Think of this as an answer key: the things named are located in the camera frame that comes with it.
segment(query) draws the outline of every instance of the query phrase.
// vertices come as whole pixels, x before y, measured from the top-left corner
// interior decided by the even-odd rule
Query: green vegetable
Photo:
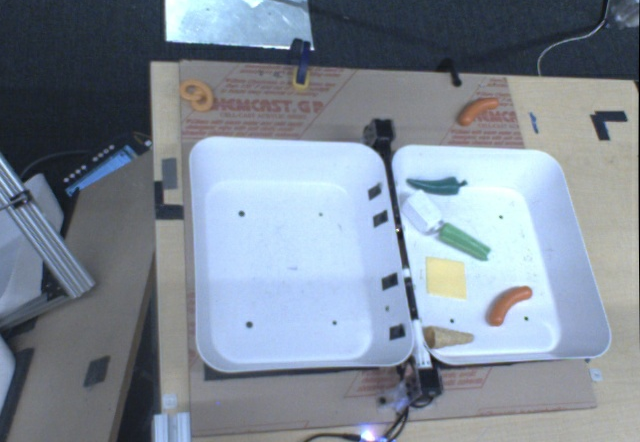
[[[407,184],[419,190],[433,193],[434,195],[457,195],[467,181],[458,182],[455,177],[446,177],[438,181],[424,181],[422,179],[407,179]]]
[[[481,261],[489,260],[489,248],[484,243],[469,236],[466,232],[454,227],[450,223],[445,223],[440,229],[438,237],[443,243],[461,250]]]

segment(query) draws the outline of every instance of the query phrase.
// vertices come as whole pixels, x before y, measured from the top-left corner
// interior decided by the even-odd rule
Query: sausage
[[[190,101],[195,111],[209,111],[213,108],[211,87],[198,79],[185,79],[180,83],[180,97]]]
[[[458,124],[461,126],[470,125],[480,113],[487,110],[496,109],[500,105],[497,97],[486,97],[469,103],[458,115]]]
[[[528,300],[533,296],[533,291],[529,286],[514,287],[502,293],[493,303],[489,311],[488,321],[491,326],[500,326],[509,309],[516,303]]]

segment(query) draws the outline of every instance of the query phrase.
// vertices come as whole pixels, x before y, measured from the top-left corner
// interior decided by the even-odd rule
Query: yellow sponge
[[[467,299],[467,279],[464,263],[427,257],[427,292],[446,298]]]

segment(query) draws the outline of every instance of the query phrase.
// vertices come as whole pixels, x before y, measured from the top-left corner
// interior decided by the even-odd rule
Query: white container
[[[421,322],[470,332],[431,353],[453,365],[586,358],[610,331],[562,171],[528,150],[409,146],[406,179],[456,176],[430,195],[445,221],[492,248],[481,262],[405,225]],[[196,343],[223,372],[393,366],[414,335],[384,164],[369,147],[214,137],[190,156]],[[467,300],[429,295],[425,259],[463,261]],[[501,327],[495,297],[528,285]]]
[[[372,149],[209,138],[192,150],[190,170],[196,342],[208,365],[406,360],[411,320],[385,168]]]

